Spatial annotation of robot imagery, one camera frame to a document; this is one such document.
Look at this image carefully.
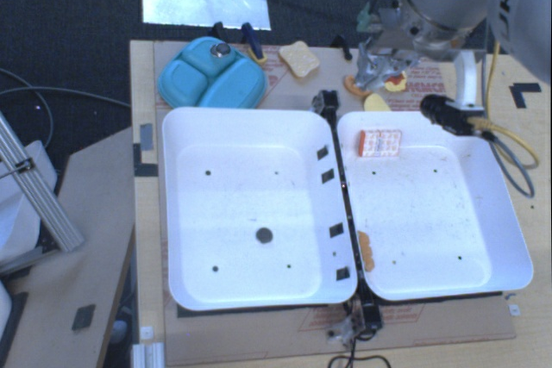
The thin black rod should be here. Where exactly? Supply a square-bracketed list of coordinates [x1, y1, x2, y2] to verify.
[326, 107, 371, 308]

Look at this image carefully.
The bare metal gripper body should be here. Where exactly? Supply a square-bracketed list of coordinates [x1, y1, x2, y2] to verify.
[369, 6, 472, 62]

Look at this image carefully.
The orange and white carton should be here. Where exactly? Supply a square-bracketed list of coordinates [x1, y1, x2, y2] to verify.
[358, 128, 404, 159]

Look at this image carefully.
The orange toy biscuit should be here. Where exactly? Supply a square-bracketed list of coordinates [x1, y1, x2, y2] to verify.
[357, 230, 376, 273]

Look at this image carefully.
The blue divided plate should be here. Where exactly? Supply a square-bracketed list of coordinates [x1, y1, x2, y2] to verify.
[157, 36, 269, 109]

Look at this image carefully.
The yellow toy crisp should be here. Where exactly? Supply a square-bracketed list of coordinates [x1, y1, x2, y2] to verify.
[362, 93, 392, 114]

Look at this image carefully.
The orange toy doughnut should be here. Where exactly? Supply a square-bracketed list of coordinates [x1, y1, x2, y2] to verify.
[343, 74, 373, 97]

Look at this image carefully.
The black block with thin wires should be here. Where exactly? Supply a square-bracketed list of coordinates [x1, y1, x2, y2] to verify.
[311, 89, 342, 114]
[327, 300, 385, 342]

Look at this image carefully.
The toy bread slice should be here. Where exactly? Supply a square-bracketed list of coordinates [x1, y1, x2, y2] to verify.
[278, 41, 322, 79]

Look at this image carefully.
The black cylinder on white bracket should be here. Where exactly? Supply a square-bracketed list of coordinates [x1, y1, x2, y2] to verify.
[419, 49, 486, 136]

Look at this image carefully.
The white plastic tray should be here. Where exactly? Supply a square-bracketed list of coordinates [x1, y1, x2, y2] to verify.
[336, 110, 535, 303]
[161, 106, 360, 312]

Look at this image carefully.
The red and yellow toy pizza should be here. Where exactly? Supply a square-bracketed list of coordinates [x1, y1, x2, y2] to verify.
[384, 70, 409, 93]

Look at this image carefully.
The brown cardboard board red print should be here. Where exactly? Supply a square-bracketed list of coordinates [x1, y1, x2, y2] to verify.
[153, 40, 518, 367]

